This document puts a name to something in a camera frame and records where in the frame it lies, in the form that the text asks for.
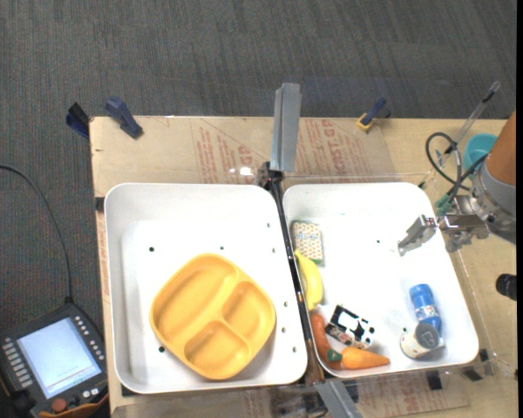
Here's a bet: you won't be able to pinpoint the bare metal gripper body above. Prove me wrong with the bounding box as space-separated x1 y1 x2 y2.
438 179 516 239

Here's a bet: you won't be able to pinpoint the white patterned packet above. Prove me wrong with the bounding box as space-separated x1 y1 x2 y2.
290 219 325 265

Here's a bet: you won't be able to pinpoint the white can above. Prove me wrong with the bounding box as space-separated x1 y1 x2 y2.
399 321 446 361

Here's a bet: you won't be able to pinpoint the blue bottle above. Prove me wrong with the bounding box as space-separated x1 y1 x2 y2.
408 283 444 335

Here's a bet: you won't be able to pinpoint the yellow divided plate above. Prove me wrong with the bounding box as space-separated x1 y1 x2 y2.
149 253 277 381

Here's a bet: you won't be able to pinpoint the white plastic tray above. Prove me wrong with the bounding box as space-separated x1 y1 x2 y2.
282 181 481 380
103 182 309 395

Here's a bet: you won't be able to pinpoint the teal bowl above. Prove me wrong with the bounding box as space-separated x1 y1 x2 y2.
463 133 499 174

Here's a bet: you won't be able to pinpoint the yellow banana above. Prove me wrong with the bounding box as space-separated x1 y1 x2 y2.
293 247 325 313

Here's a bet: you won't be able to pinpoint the orange carrot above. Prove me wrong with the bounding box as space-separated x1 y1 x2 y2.
326 345 391 371

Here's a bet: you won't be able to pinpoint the black and white carton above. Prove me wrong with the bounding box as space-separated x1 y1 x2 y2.
323 304 375 350

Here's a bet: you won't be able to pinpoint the brown cardboard board red print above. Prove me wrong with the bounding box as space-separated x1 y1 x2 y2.
88 115 518 418

